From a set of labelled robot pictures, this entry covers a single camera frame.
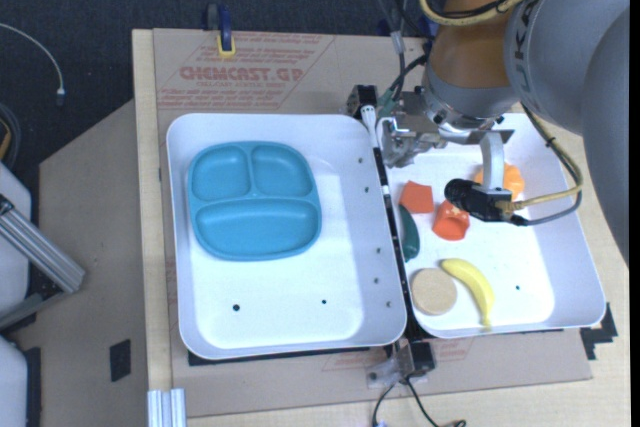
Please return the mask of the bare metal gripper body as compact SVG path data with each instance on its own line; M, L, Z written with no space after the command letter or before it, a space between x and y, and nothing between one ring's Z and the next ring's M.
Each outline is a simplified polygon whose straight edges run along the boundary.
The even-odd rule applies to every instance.
M478 145L515 104L510 89L415 89L392 99L388 141L401 154Z

